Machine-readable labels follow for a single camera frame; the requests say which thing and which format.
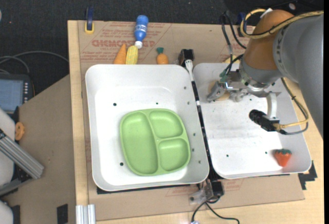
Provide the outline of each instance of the yellow object on floor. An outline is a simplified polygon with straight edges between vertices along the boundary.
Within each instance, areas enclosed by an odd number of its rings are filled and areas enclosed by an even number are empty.
[[[130,46],[125,58],[126,64],[136,64],[138,60],[138,48],[136,46]]]

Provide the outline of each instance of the electronic device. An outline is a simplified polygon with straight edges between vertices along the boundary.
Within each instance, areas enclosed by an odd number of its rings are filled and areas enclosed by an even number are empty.
[[[0,73],[0,107],[9,115],[33,97],[31,78],[26,74]]]

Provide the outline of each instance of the white tray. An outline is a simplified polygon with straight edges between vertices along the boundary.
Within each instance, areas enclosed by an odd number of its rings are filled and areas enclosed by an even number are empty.
[[[177,65],[94,65],[86,72],[92,172],[105,191],[200,183],[209,163],[188,72]],[[125,164],[121,118],[135,110],[166,108],[182,119],[191,160],[182,170],[138,176]]]
[[[249,119],[249,112],[253,109],[267,113],[266,98],[247,96],[239,103],[232,100],[209,103],[206,100],[210,84],[219,79],[226,67],[224,63],[201,63],[193,70],[215,171],[228,179],[307,171],[311,158],[302,133],[283,135],[267,132]],[[282,82],[277,81],[267,91],[281,92],[277,97],[280,123],[296,122],[295,110]],[[286,130],[295,132],[300,127]],[[285,167],[279,166],[273,156],[274,150],[281,148],[293,153]]]

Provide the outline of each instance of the bottle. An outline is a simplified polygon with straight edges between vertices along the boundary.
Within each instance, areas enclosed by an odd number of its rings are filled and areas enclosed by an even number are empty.
[[[135,46],[139,49],[143,46],[142,41],[146,37],[148,23],[149,23],[149,19],[145,15],[139,15],[136,19],[136,26],[134,31],[134,35],[136,39]]]

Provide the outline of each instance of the blue clamp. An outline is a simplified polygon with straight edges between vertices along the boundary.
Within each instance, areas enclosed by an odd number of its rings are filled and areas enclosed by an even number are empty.
[[[84,31],[87,34],[93,34],[94,32],[94,22],[93,22],[93,14],[94,14],[94,8],[93,7],[87,7],[86,10],[86,22],[84,24]]]

